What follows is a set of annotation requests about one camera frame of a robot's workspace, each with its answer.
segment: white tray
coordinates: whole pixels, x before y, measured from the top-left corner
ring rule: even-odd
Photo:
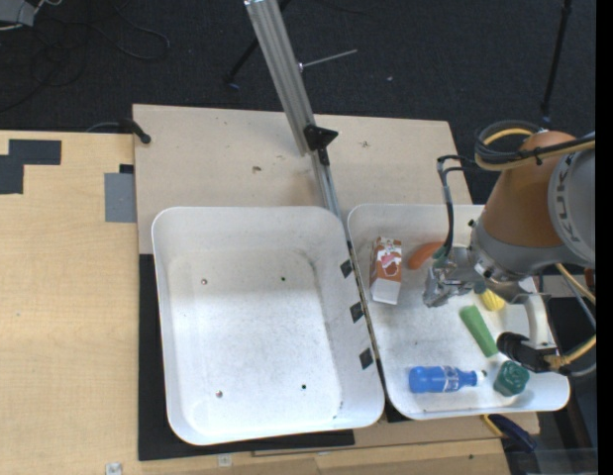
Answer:
[[[467,222],[476,220],[481,210],[482,206],[455,206],[455,244],[468,245],[470,227]],[[459,317],[462,306],[475,304],[493,337],[505,331],[528,335],[524,308],[512,305],[498,312],[489,312],[473,293],[453,297],[442,307],[428,308],[423,303],[422,293],[431,259],[416,271],[410,270],[406,263],[421,244],[445,239],[448,224],[444,205],[361,205],[351,211],[348,227],[383,369],[386,393],[403,416],[423,420],[554,411],[565,406],[569,398],[569,384],[567,378],[557,373],[531,373],[526,390],[515,397],[506,398],[495,392],[493,381],[499,366],[507,358],[499,353],[486,358]],[[369,293],[370,249],[378,236],[402,241],[405,265],[399,301],[395,306],[374,302]],[[410,392],[407,377],[412,366],[443,364],[465,370],[484,369],[488,377],[479,387],[462,388],[455,393]]]
[[[379,419],[384,393],[332,213],[169,208],[154,219],[153,252],[167,417],[180,438],[215,444]]]

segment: wooden table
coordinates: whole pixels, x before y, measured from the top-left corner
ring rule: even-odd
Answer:
[[[109,463],[123,474],[510,473],[479,417],[383,419],[326,452],[139,461],[138,255],[152,252],[151,218],[168,204],[319,197],[281,113],[136,106],[134,117],[153,143],[0,131],[0,155],[12,140],[61,142],[60,164],[27,164],[23,193],[0,194],[0,474],[101,475]],[[441,202],[435,159],[454,152],[448,124],[322,115],[318,125],[340,132],[329,154],[344,213]],[[121,164],[136,167],[136,222],[107,221],[105,178]],[[461,175],[450,180],[455,201],[470,202]],[[512,419],[539,431],[536,414]]]

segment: chocolate milk carton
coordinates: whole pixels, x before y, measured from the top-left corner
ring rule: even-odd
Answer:
[[[403,267],[401,241],[392,237],[377,237],[372,244],[369,269],[369,291],[372,299],[395,305],[401,288]]]

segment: black floor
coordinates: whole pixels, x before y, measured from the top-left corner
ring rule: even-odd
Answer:
[[[86,131],[133,104],[282,110],[259,49],[244,57],[243,0],[52,2],[0,31],[0,129]],[[447,121],[467,156],[501,120],[595,128],[596,0],[290,0],[283,16],[298,61],[357,50],[305,69],[315,114]],[[474,203],[495,178],[467,174]],[[575,396],[595,430],[596,379]],[[558,423],[566,445],[595,442]]]

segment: black bracket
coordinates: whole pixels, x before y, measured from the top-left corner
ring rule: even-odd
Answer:
[[[317,150],[319,161],[322,165],[330,165],[326,146],[328,146],[338,135],[339,132],[322,129],[316,125],[307,125],[304,129],[306,143],[308,143],[308,147],[310,147],[311,151]]]

